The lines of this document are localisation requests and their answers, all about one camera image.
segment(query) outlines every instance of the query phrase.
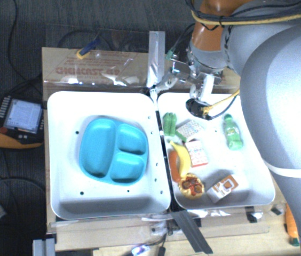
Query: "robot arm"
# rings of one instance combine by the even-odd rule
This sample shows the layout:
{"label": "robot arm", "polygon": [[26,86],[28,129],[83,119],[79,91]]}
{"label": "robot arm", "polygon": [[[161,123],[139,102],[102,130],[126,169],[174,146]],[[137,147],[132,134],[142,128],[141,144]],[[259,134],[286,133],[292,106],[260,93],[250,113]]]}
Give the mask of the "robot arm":
{"label": "robot arm", "polygon": [[211,83],[223,68],[241,76],[245,121],[291,208],[301,245],[301,3],[204,0],[193,17],[187,109],[205,118]]}

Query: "banana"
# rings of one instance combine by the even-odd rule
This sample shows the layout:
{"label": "banana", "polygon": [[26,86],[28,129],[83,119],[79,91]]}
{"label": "banana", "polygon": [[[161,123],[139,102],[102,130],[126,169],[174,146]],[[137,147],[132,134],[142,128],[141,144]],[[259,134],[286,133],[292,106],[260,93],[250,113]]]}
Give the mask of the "banana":
{"label": "banana", "polygon": [[191,158],[185,146],[176,144],[173,141],[170,141],[170,145],[172,145],[174,150],[178,153],[180,160],[179,174],[180,177],[183,178],[188,173],[189,168],[191,168]]}

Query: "blue plate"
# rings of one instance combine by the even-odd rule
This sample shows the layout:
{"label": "blue plate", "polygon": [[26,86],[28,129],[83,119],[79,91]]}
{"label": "blue plate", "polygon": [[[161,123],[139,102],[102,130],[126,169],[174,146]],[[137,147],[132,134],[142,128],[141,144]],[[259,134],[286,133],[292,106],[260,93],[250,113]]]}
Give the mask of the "blue plate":
{"label": "blue plate", "polygon": [[135,126],[98,118],[86,127],[80,167],[87,176],[115,185],[131,185],[144,175],[147,160],[147,137]]}

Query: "screen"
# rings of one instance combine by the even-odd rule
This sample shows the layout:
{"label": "screen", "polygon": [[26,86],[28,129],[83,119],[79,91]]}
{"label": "screen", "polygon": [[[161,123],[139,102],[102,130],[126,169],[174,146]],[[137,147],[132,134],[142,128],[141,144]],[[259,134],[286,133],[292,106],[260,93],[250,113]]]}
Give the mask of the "screen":
{"label": "screen", "polygon": [[40,104],[12,99],[4,127],[36,134],[42,112]]}

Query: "white tray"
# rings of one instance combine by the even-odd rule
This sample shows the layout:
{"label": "white tray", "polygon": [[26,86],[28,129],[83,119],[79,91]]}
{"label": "white tray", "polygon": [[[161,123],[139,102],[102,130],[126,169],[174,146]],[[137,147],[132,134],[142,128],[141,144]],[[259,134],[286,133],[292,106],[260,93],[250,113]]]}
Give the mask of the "white tray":
{"label": "white tray", "polygon": [[[47,102],[47,116],[51,207],[58,217],[96,218],[168,209],[171,196],[154,104],[149,97],[139,93],[57,92]],[[135,184],[104,183],[81,171],[78,159],[84,130],[101,116],[145,132],[149,158],[144,176]]]}
{"label": "white tray", "polygon": [[[216,103],[229,95],[212,94],[210,103]],[[194,167],[190,172],[196,174],[204,183],[205,191],[228,174],[235,174],[239,186],[216,204],[207,194],[199,199],[187,199],[180,192],[178,185],[173,182],[173,192],[176,201],[185,209],[218,209],[222,207],[241,207],[270,204],[275,197],[275,189],[268,168],[265,166],[245,123],[240,97],[237,97],[227,113],[231,114],[239,126],[244,146],[241,150],[228,149],[223,134],[223,116],[211,121],[191,115],[186,109],[188,93],[163,93],[158,98],[161,120],[167,112],[177,115],[177,126],[193,119],[204,127],[197,139],[201,140],[208,157],[209,164]],[[216,107],[211,115],[223,111],[229,102]],[[173,150],[168,142],[172,137],[165,137],[167,152]]]}

